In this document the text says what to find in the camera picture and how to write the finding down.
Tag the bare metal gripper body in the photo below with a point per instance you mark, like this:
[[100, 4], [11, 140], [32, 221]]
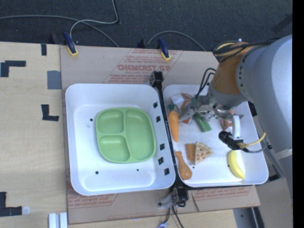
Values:
[[209, 108]]

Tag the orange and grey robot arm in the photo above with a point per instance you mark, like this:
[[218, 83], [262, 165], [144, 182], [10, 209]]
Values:
[[261, 84]]

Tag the green vegetable stalk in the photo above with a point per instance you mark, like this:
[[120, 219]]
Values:
[[203, 125]]

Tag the orange and white packet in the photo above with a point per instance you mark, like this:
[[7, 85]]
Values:
[[225, 123]]

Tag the white and orange carton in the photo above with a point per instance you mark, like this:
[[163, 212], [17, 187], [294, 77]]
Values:
[[181, 100]]

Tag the orange carrot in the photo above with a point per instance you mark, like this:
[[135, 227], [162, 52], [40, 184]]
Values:
[[174, 125]]

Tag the pizza slice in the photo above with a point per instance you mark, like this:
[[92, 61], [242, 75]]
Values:
[[202, 152]]

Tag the thin black and white rod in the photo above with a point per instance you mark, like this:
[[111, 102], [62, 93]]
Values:
[[169, 136]]

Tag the yellow banana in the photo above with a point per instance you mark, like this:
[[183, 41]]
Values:
[[235, 164]]

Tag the white plastic tray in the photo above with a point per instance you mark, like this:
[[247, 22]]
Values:
[[80, 151], [213, 170]]

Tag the brown chicken drumstick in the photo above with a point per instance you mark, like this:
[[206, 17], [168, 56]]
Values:
[[184, 168]]

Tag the green divided plate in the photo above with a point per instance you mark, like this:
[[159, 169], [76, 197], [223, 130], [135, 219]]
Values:
[[128, 136]]

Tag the brown cardboard board red print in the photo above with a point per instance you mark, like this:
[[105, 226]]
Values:
[[95, 65]]

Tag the black cylinder on white bracket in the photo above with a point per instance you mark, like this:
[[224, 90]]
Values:
[[230, 139]]

